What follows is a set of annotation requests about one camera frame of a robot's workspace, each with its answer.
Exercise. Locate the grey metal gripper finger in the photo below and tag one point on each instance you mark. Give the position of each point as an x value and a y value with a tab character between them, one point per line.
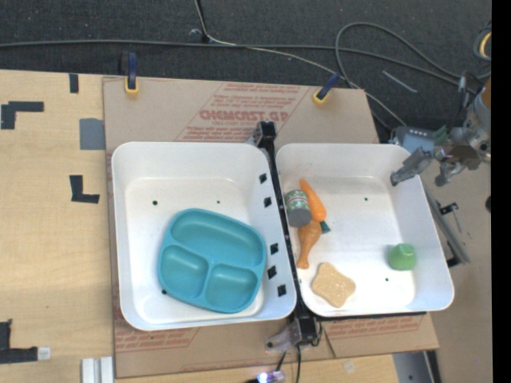
413	165
447	174

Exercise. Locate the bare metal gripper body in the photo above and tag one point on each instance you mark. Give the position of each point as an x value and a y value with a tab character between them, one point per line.
465	152

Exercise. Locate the white plastic tray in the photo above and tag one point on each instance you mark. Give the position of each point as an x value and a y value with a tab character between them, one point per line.
179	166
359	230

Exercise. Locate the blue divided plate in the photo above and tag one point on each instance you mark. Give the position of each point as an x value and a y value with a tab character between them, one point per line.
211	259

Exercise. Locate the tan bread slice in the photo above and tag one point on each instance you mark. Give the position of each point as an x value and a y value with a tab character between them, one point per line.
333	285

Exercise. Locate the thin black rod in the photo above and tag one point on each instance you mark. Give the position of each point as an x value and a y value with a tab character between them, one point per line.
279	186

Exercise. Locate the brown cardboard board red print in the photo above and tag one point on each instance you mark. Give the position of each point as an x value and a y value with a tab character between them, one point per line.
159	110

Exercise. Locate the green and white can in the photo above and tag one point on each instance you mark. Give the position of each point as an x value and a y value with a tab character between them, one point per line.
297	210

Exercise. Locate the brown chicken drumstick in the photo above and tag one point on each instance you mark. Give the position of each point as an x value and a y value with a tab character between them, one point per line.
308	238

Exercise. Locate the green cup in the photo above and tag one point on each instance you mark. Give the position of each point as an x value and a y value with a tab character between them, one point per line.
401	257

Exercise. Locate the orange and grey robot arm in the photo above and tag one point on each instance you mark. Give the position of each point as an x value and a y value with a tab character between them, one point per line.
484	101

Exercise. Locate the orange carrot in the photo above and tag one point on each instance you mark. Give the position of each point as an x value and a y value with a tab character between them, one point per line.
314	204

